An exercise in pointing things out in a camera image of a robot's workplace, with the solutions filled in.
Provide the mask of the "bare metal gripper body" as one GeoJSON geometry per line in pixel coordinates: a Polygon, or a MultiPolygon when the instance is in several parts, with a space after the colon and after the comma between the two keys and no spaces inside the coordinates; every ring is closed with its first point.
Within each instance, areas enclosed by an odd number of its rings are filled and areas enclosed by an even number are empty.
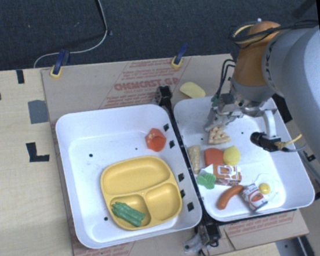
{"type": "Polygon", "coordinates": [[[257,117],[265,102],[257,102],[242,98],[241,95],[221,93],[214,95],[212,101],[213,123],[231,122],[246,116],[257,117]]]}

